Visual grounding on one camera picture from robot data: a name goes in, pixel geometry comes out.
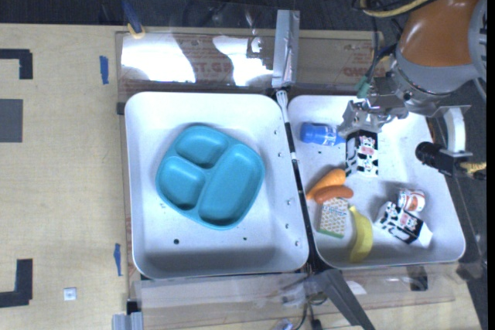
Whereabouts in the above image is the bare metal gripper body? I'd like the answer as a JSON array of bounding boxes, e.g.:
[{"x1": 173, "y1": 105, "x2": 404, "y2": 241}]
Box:
[{"x1": 365, "y1": 63, "x2": 442, "y2": 122}]

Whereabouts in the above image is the cow print milk carton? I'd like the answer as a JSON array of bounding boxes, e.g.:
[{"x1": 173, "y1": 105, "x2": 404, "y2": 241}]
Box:
[
  {"x1": 372, "y1": 200, "x2": 434, "y2": 248},
  {"x1": 344, "y1": 128, "x2": 380, "y2": 179}
]

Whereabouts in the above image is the blue plastic bottle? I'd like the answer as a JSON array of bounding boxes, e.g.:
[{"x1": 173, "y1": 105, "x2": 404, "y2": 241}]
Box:
[{"x1": 299, "y1": 121, "x2": 347, "y2": 148}]

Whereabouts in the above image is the white plastic tray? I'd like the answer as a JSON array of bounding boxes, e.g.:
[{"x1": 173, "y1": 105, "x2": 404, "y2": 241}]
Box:
[
  {"x1": 124, "y1": 90, "x2": 311, "y2": 281},
  {"x1": 286, "y1": 94, "x2": 467, "y2": 271}
]

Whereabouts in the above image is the orange carrot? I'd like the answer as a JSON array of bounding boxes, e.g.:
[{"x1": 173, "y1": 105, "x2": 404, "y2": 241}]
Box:
[{"x1": 306, "y1": 168, "x2": 347, "y2": 202}]

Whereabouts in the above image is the orange sausage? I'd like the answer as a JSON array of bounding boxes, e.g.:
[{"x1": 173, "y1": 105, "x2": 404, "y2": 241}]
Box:
[{"x1": 313, "y1": 185, "x2": 354, "y2": 205}]

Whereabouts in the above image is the white and orange small can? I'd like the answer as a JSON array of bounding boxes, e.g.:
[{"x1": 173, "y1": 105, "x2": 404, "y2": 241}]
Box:
[{"x1": 397, "y1": 189, "x2": 427, "y2": 213}]

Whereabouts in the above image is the yellow patterned packet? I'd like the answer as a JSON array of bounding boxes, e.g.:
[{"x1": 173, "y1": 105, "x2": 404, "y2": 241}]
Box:
[{"x1": 317, "y1": 196, "x2": 351, "y2": 240}]

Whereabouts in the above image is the yellow banana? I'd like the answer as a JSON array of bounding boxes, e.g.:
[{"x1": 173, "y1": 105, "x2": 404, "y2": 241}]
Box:
[{"x1": 347, "y1": 204, "x2": 374, "y2": 265}]

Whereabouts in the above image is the blue divided plate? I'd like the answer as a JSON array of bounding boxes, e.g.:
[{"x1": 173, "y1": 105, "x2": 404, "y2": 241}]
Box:
[{"x1": 155, "y1": 124, "x2": 267, "y2": 231}]

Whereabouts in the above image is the black cylinder on white bracket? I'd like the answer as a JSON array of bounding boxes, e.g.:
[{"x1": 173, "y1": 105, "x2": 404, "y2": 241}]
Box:
[{"x1": 415, "y1": 106, "x2": 474, "y2": 179}]

